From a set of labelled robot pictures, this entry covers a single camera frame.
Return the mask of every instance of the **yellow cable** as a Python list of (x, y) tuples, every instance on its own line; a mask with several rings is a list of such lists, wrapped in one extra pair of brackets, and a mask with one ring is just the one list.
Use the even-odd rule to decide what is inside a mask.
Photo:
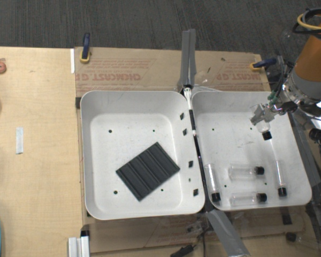
[(308, 29), (321, 29), (321, 27), (313, 26), (313, 25), (309, 25), (309, 24), (303, 23), (303, 22), (302, 22), (302, 16), (303, 16), (303, 14), (301, 14), (301, 15), (298, 16), (298, 18), (297, 18), (297, 23), (299, 23), (302, 27), (305, 27), (305, 28), (308, 28)]

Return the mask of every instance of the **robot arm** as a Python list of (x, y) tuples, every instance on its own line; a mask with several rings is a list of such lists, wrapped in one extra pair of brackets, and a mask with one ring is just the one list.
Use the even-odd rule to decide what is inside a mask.
[[(297, 108), (321, 117), (321, 108), (316, 106), (321, 101), (321, 24), (312, 26), (306, 23), (316, 15), (321, 16), (321, 9), (308, 10), (298, 17), (293, 32), (311, 36), (289, 70), (286, 70), (282, 57), (278, 57), (281, 78), (267, 98), (269, 102), (254, 106), (254, 116), (251, 119), (253, 125), (261, 121), (269, 123), (274, 120), (275, 115), (294, 112)], [(297, 31), (298, 25), (305, 30)]]

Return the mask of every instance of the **metal bar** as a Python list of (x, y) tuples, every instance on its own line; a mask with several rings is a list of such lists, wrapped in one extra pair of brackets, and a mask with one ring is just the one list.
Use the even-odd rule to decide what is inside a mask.
[(207, 213), (207, 218), (229, 257), (250, 256), (232, 223), (223, 211), (212, 210)]
[(182, 59), (181, 76), (179, 86), (194, 86), (196, 63), (195, 63), (196, 31), (189, 29), (182, 33)]
[[(311, 128), (315, 126), (312, 123), (309, 123), (310, 119), (305, 117), (305, 114), (303, 114), (300, 111), (296, 111), (294, 114), (288, 115), (296, 138), (296, 143), (299, 148), (301, 158), (305, 167), (305, 171), (309, 179), (310, 186), (316, 186), (321, 182), (321, 178), (316, 167), (315, 159), (311, 153), (307, 137), (305, 136), (303, 130), (308, 129), (309, 124), (311, 125)], [(300, 124), (299, 118), (301, 118), (301, 121), (304, 122), (304, 127)]]
[(81, 257), (90, 257), (90, 249), (89, 249), (89, 237), (82, 236), (81, 237)]
[(79, 257), (77, 254), (77, 238), (68, 239), (68, 257)]

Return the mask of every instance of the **gray carpet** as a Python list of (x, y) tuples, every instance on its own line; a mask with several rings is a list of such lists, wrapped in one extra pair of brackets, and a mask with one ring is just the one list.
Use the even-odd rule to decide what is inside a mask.
[(197, 50), (278, 53), (295, 60), (307, 37), (297, 16), (321, 0), (0, 0), (0, 46), (180, 49), (195, 28)]

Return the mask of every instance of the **black cap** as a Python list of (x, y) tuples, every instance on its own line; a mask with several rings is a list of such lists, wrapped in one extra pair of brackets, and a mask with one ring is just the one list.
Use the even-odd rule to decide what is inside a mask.
[(279, 189), (278, 189), (278, 195), (280, 196), (280, 197), (285, 197), (286, 195), (287, 195), (287, 189), (285, 188), (285, 187), (280, 187)]
[(89, 236), (89, 230), (81, 230), (81, 237)]
[(264, 175), (264, 168), (263, 167), (255, 167), (255, 171), (257, 175)]
[(212, 200), (213, 202), (219, 202), (221, 200), (220, 193), (219, 192), (212, 193)]
[(257, 197), (259, 199), (259, 202), (266, 202), (268, 199), (266, 193), (257, 193)]
[(285, 234), (285, 238), (287, 239), (287, 241), (295, 242), (297, 239), (297, 235), (293, 232), (287, 232)]
[(272, 135), (271, 135), (270, 131), (265, 131), (265, 132), (262, 133), (262, 135), (263, 135), (263, 138), (264, 138), (265, 141), (269, 140), (269, 139), (272, 139)]

